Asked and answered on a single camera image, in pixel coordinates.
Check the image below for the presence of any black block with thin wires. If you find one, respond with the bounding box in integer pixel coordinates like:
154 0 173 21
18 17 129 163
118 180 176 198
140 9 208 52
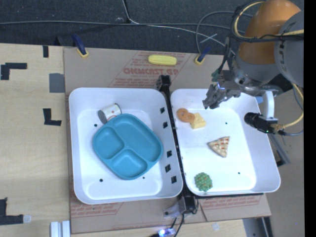
155 75 172 92
178 195 198 214

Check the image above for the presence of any yellow cheese block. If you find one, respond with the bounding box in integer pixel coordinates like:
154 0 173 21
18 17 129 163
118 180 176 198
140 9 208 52
190 112 206 130

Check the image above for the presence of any brown cardboard board red print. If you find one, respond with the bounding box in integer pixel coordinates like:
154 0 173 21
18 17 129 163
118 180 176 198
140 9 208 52
62 47 272 234

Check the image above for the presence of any blue divided plate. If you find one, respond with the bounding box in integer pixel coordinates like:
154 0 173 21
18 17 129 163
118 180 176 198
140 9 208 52
92 113 164 181

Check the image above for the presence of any white plastic tray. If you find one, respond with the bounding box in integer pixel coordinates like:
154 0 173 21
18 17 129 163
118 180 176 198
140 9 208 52
68 87 184 205
170 88 281 197

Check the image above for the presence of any orange pretzel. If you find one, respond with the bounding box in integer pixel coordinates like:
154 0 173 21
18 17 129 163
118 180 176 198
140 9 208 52
176 108 195 123

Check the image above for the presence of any small white can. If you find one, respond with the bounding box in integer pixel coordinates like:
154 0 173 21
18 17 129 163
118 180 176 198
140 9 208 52
97 103 122 124

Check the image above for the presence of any black cylinder on white bracket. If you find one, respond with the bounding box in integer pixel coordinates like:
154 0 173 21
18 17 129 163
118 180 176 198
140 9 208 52
243 89 279 134

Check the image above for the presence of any yellow corn cob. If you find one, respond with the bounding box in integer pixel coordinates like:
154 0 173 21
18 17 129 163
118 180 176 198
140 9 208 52
148 54 177 66

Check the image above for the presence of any pizza slice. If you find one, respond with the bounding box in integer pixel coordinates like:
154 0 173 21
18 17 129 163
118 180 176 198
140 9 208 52
207 136 231 158

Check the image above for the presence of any green grapes bunch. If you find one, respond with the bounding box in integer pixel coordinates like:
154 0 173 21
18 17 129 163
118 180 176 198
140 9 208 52
194 172 213 192

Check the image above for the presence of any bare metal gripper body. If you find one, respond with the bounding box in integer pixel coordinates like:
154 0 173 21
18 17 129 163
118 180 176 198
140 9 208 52
208 68 250 101

